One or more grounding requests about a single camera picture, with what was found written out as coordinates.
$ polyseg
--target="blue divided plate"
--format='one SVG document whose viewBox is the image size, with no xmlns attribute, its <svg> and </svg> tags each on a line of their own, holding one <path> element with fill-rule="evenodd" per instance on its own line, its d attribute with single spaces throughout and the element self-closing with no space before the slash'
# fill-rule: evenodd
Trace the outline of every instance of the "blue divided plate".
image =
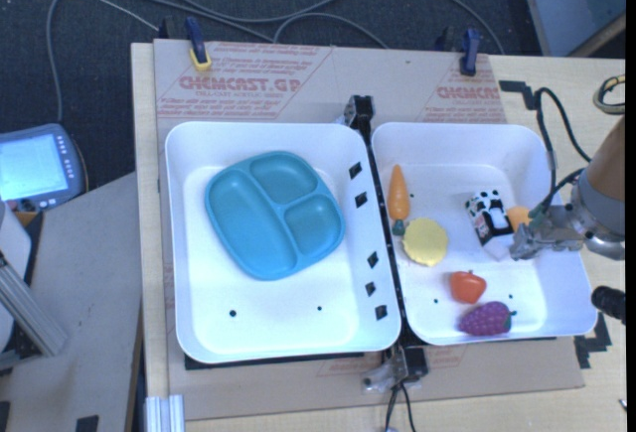
<svg viewBox="0 0 636 432">
<path fill-rule="evenodd" d="M 314 169 L 274 151 L 220 171 L 206 187 L 206 209 L 226 250 L 249 275 L 277 280 L 329 255 L 345 221 Z"/>
</svg>

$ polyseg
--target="hole in tray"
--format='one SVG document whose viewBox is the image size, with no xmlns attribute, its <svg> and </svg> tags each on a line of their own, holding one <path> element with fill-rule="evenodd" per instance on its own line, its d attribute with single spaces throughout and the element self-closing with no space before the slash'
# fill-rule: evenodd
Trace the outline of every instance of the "hole in tray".
<svg viewBox="0 0 636 432">
<path fill-rule="evenodd" d="M 378 264 L 378 261 L 379 259 L 378 259 L 377 252 L 374 252 L 369 257 L 367 257 L 367 262 L 369 263 L 372 269 L 376 266 L 376 264 Z"/>
<path fill-rule="evenodd" d="M 349 168 L 349 178 L 351 178 L 352 180 L 360 173 L 362 173 L 362 164 L 360 162 L 354 164 Z"/>
<path fill-rule="evenodd" d="M 376 292 L 376 284 L 374 284 L 373 282 L 369 282 L 365 286 L 365 289 L 367 289 L 367 296 L 371 296 L 372 294 Z"/>
<path fill-rule="evenodd" d="M 356 208 L 359 208 L 366 201 L 367 201 L 367 193 L 366 192 L 362 192 L 361 194 L 358 194 L 356 196 Z"/>
<path fill-rule="evenodd" d="M 387 316 L 387 305 L 379 305 L 376 307 L 376 319 L 379 321 L 381 318 Z"/>
</svg>

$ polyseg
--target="red tomato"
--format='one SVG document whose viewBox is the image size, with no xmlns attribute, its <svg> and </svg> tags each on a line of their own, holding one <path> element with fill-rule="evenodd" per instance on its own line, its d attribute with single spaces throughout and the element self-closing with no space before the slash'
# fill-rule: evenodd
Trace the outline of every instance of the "red tomato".
<svg viewBox="0 0 636 432">
<path fill-rule="evenodd" d="M 486 290 L 486 281 L 470 271 L 455 271 L 450 275 L 450 292 L 462 303 L 477 303 Z"/>
</svg>

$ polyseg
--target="wooden table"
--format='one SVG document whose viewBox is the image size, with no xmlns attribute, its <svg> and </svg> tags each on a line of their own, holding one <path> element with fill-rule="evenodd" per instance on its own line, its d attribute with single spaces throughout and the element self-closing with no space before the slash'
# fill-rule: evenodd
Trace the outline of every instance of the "wooden table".
<svg viewBox="0 0 636 432">
<path fill-rule="evenodd" d="M 576 58 L 490 57 L 497 80 L 523 80 L 533 89 L 550 87 L 560 98 L 580 145 L 593 154 L 616 122 L 591 101 L 606 79 L 625 72 L 620 60 Z M 144 349 L 147 394 L 166 399 L 171 394 L 166 342 L 164 275 L 162 269 L 161 212 L 157 179 L 156 109 L 153 46 L 132 46 L 139 220 L 141 235 Z M 506 117 L 539 132 L 535 113 L 521 97 L 501 93 Z M 581 167 L 562 128 L 557 110 L 546 101 L 546 121 L 555 145 L 561 176 Z M 625 265 L 585 250 L 583 261 L 592 287 L 625 288 Z M 583 372 L 581 389 L 417 402 L 413 419 L 418 430 L 558 430 L 611 431 L 627 429 L 627 414 L 619 400 L 626 398 L 625 327 L 608 318 L 613 345 L 606 353 L 591 355 L 591 369 Z M 381 430 L 386 406 L 316 410 L 285 414 L 188 421 L 189 431 L 324 431 Z M 405 406 L 400 401 L 392 418 L 397 430 L 408 430 Z"/>
</svg>

